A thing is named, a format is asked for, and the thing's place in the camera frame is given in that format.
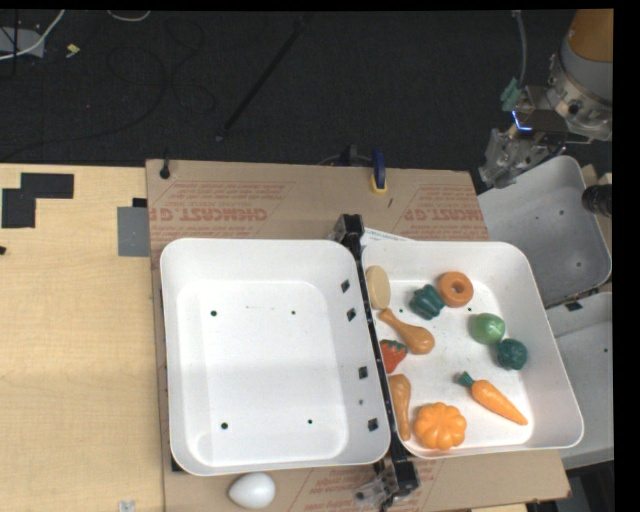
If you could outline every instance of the cardboard box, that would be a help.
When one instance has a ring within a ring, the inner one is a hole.
[[[369,168],[238,162],[147,162],[158,389],[168,511],[240,511],[226,492],[234,476],[197,477],[172,465],[159,256],[172,240],[196,238],[325,239],[342,214],[366,227],[415,240],[488,240],[470,176],[464,172],[387,169],[388,191],[374,194]],[[393,510],[463,510],[565,498],[570,487],[555,450],[415,460],[421,485]],[[269,511],[376,510],[354,501],[372,466],[271,472]]]

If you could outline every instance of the white cable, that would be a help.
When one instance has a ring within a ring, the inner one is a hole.
[[[13,59],[14,57],[19,57],[20,55],[24,55],[25,53],[29,53],[30,51],[34,50],[35,48],[37,48],[38,46],[40,46],[44,40],[47,38],[47,36],[49,35],[49,33],[53,30],[53,28],[58,24],[58,22],[62,19],[62,17],[64,16],[64,13],[66,12],[66,9],[60,9],[60,12],[58,13],[58,15],[56,16],[56,19],[54,19],[51,22],[51,25],[49,25],[47,27],[47,30],[45,30],[42,35],[40,36],[40,39],[38,39],[34,44],[32,44],[29,48],[25,48],[24,50],[20,50],[19,52],[17,52],[15,55],[13,53],[9,54],[9,55],[3,55],[2,57],[0,57],[0,60],[7,60],[7,59]]]
[[[149,14],[151,14],[151,11],[147,11],[145,14],[143,14],[139,18],[125,18],[123,16],[118,16],[117,14],[113,14],[109,10],[107,10],[107,12],[109,13],[109,16],[111,16],[112,18],[115,18],[115,19],[117,19],[119,21],[130,21],[131,23],[137,23],[138,21],[142,21],[144,19],[147,19]]]

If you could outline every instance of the blue light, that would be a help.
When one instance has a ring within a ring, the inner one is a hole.
[[[520,126],[520,122],[518,121],[518,117],[516,116],[515,110],[511,111],[511,115],[513,116],[513,120],[516,122],[516,128],[518,128],[518,130],[521,130],[524,132],[530,132],[531,130],[533,130],[533,128],[531,128],[530,126]]]

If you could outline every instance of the black pole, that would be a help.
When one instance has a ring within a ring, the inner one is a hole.
[[[298,19],[296,19],[293,27],[293,33],[291,34],[291,36],[289,36],[289,39],[287,39],[284,45],[282,45],[282,48],[280,48],[280,51],[271,61],[271,64],[269,64],[267,69],[264,70],[264,72],[262,73],[262,76],[260,76],[256,84],[251,88],[251,90],[249,91],[249,94],[245,96],[245,98],[240,102],[240,105],[238,105],[238,108],[236,108],[235,112],[231,114],[231,117],[229,117],[227,122],[224,123],[220,132],[218,133],[218,135],[216,135],[216,142],[224,141],[225,137],[229,133],[229,130],[240,117],[240,114],[242,114],[244,109],[247,108],[249,103],[251,103],[251,100],[253,99],[253,97],[256,94],[258,94],[258,91],[260,90],[260,88],[264,85],[267,79],[275,71],[278,64],[280,64],[280,61],[291,49],[291,47],[293,46],[293,43],[296,41],[296,39],[298,39],[298,36],[302,33],[304,27],[311,21],[314,15],[315,15],[314,12],[306,12],[302,16],[298,17]]]

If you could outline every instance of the light wood surface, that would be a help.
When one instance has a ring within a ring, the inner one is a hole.
[[[75,193],[0,229],[0,509],[161,511],[150,260],[117,247],[145,171],[0,165],[0,188],[21,172],[73,173]]]

